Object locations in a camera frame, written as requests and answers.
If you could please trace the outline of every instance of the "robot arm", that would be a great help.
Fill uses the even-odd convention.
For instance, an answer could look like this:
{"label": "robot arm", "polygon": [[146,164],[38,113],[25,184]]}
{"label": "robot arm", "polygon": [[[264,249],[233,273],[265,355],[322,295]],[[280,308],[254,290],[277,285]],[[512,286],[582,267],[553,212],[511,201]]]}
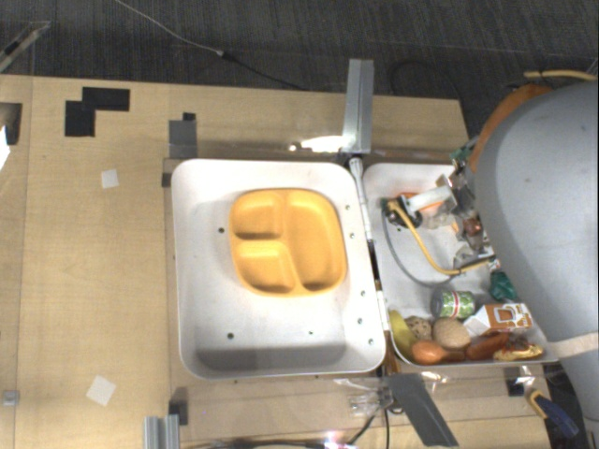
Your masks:
{"label": "robot arm", "polygon": [[491,133],[465,180],[599,441],[597,82],[537,96]]}

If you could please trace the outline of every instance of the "white cable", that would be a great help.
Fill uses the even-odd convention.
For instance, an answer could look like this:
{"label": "white cable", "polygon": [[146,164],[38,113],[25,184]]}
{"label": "white cable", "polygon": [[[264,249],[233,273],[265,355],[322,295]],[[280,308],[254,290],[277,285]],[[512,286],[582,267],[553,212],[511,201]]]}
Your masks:
{"label": "white cable", "polygon": [[145,13],[137,10],[136,8],[131,7],[130,5],[126,4],[122,0],[112,0],[112,1],[116,2],[117,4],[119,4],[122,7],[127,8],[128,10],[132,11],[133,13],[138,14],[141,18],[146,19],[148,22],[152,22],[154,25],[158,26],[159,28],[162,28],[169,35],[174,36],[175,38],[177,38],[178,40],[182,41],[183,43],[187,43],[188,45],[193,45],[194,47],[197,47],[197,48],[202,49],[202,50],[211,51],[212,53],[216,53],[219,57],[222,57],[225,54],[225,51],[223,51],[223,50],[218,50],[218,49],[213,48],[213,47],[208,47],[206,45],[201,45],[200,43],[196,43],[195,41],[188,40],[187,38],[184,38],[183,36],[181,36],[181,35],[173,32],[172,30],[170,30],[170,28],[166,27],[161,22],[153,19],[149,15],[146,15]]}

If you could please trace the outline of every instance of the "white tape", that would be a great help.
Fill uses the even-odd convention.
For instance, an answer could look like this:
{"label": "white tape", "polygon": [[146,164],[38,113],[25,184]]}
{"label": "white tape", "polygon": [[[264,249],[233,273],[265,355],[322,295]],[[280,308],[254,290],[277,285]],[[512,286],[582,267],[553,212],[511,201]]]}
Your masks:
{"label": "white tape", "polygon": [[10,147],[7,144],[7,128],[5,126],[0,129],[0,169],[7,162],[10,154]]}
{"label": "white tape", "polygon": [[389,331],[391,329],[391,323],[389,322],[389,313],[387,312],[387,302],[385,301],[385,294],[382,291],[376,292],[376,301],[378,302],[378,311],[381,314],[381,323],[383,323],[383,331]]}
{"label": "white tape", "polygon": [[87,396],[93,402],[97,402],[98,404],[106,407],[110,401],[110,398],[112,398],[114,389],[116,389],[115,383],[111,383],[108,379],[105,379],[102,376],[95,376],[94,382],[90,386],[85,396]]}
{"label": "white tape", "polygon": [[116,169],[107,169],[102,171],[102,188],[105,190],[108,188],[115,188],[119,185],[119,175]]}
{"label": "white tape", "polygon": [[549,348],[553,354],[560,359],[572,357],[573,355],[581,355],[589,351],[595,351],[599,348],[599,333],[588,333],[582,336],[576,336],[569,340],[560,340],[558,342],[550,342]]}

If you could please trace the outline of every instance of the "orange object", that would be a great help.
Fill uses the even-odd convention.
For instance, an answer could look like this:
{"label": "orange object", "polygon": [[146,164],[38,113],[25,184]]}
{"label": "orange object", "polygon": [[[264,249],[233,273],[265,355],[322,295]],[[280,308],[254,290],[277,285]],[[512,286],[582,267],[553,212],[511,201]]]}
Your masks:
{"label": "orange object", "polygon": [[499,126],[499,123],[505,120],[505,118],[507,118],[507,116],[517,107],[522,105],[522,103],[541,94],[549,93],[550,91],[551,89],[547,86],[529,83],[522,85],[516,91],[509,94],[498,105],[498,107],[490,114],[489,118],[485,122],[485,125],[480,132],[480,136],[478,137],[478,141],[475,144],[475,148],[473,149],[468,160],[468,165],[474,173],[476,173],[476,169],[478,167],[478,158],[480,158],[480,155],[485,149],[487,141],[489,141],[490,136],[493,134],[497,126]]}
{"label": "orange object", "polygon": [[484,304],[464,321],[466,329],[477,336],[496,332],[522,332],[533,327],[533,318],[524,303]]}
{"label": "orange object", "polygon": [[241,195],[229,213],[229,240],[241,283],[260,295],[309,296],[332,290],[345,278],[337,212],[314,191]]}
{"label": "orange object", "polygon": [[466,357],[462,351],[446,351],[438,342],[419,340],[412,345],[414,362],[422,366],[433,366],[440,363],[461,362]]}
{"label": "orange object", "polygon": [[468,346],[468,349],[466,349],[466,357],[473,361],[491,359],[496,351],[505,347],[508,341],[509,335],[507,333],[499,333],[495,336],[490,336],[481,342]]}

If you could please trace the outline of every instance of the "green can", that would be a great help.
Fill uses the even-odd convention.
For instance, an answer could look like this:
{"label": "green can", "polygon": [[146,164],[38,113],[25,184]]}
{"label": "green can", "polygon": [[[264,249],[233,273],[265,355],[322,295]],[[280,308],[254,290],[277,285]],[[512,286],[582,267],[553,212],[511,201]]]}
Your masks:
{"label": "green can", "polygon": [[435,318],[466,319],[475,309],[475,295],[470,291],[439,289],[432,295],[431,312]]}

